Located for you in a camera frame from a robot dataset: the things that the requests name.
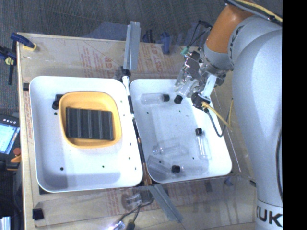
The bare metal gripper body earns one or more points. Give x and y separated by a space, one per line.
195 67

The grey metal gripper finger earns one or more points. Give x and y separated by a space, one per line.
195 87
180 80

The clear plastic bottle black cap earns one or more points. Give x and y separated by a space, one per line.
178 100
202 144
159 168
153 98

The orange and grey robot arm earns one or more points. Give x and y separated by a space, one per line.
256 85

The white plastic tray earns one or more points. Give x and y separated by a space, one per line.
79 166
172 121

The thin black and white rod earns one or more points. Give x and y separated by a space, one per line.
132 111

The clear plastic bottle without cap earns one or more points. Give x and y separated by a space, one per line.
168 148

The yellow bowl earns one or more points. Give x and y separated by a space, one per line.
91 98

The black ribbed block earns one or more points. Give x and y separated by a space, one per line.
88 123

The brown cardboard board red print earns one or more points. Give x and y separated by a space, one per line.
72 56

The black round-ended object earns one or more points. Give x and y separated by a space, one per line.
56 102

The black cylinder on white bracket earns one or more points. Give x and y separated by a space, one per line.
198 101

